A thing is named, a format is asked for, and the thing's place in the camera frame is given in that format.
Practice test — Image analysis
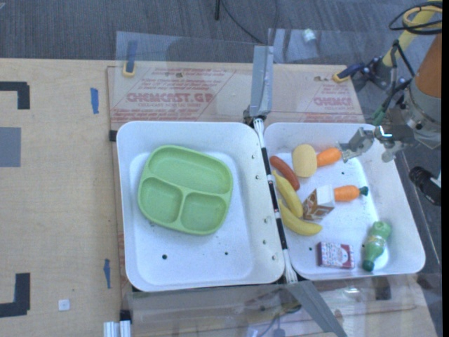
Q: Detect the white and brown carton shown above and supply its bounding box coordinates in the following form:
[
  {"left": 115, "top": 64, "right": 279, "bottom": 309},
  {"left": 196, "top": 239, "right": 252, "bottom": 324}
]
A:
[{"left": 302, "top": 184, "right": 336, "bottom": 221}]

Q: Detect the yellow oval biscuit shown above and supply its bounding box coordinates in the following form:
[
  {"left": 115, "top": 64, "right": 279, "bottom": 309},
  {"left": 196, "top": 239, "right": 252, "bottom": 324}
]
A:
[{"left": 291, "top": 143, "right": 319, "bottom": 178}]

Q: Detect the green divided plate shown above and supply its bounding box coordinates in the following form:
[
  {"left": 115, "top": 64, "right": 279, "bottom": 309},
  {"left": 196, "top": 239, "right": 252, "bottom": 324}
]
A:
[{"left": 137, "top": 145, "right": 234, "bottom": 236}]

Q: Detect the white plastic tray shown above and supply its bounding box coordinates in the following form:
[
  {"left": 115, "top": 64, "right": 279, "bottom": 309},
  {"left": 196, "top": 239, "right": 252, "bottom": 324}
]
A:
[
  {"left": 115, "top": 120, "right": 286, "bottom": 293},
  {"left": 262, "top": 122, "right": 427, "bottom": 282}
]

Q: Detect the brown cardboard board red print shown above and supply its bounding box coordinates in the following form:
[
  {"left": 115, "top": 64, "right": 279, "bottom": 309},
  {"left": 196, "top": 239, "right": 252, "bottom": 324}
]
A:
[{"left": 107, "top": 64, "right": 368, "bottom": 294}]

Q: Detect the thin black and white rod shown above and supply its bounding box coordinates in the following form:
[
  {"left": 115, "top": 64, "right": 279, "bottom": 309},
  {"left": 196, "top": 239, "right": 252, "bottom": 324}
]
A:
[{"left": 253, "top": 117, "right": 298, "bottom": 284}]

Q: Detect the red sausage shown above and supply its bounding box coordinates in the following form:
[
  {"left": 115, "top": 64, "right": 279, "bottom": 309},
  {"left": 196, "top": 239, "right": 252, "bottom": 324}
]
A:
[{"left": 269, "top": 155, "right": 301, "bottom": 192}]

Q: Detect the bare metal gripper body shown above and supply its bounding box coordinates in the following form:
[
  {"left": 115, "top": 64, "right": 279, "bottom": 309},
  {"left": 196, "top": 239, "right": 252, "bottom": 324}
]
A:
[{"left": 373, "top": 107, "right": 443, "bottom": 150}]

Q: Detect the black cylinder on white bracket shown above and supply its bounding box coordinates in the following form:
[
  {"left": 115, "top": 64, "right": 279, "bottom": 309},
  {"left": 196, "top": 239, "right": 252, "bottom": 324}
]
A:
[{"left": 408, "top": 166, "right": 443, "bottom": 206}]

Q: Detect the orange carrot with green top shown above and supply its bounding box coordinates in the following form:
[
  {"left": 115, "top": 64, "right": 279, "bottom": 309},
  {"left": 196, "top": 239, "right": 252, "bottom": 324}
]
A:
[{"left": 333, "top": 185, "right": 370, "bottom": 203}]

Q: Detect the yellow banana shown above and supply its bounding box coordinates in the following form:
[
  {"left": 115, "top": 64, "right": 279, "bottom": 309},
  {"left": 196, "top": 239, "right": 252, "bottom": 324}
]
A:
[
  {"left": 272, "top": 169, "right": 304, "bottom": 219},
  {"left": 279, "top": 199, "right": 323, "bottom": 237}
]

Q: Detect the red and white packet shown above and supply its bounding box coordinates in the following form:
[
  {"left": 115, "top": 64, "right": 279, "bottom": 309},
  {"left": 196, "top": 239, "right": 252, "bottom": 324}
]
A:
[{"left": 316, "top": 241, "right": 356, "bottom": 270}]

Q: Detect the green bottle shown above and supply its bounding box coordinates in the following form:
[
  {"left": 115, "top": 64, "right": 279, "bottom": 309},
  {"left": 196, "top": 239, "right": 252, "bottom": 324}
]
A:
[{"left": 361, "top": 220, "right": 393, "bottom": 272}]

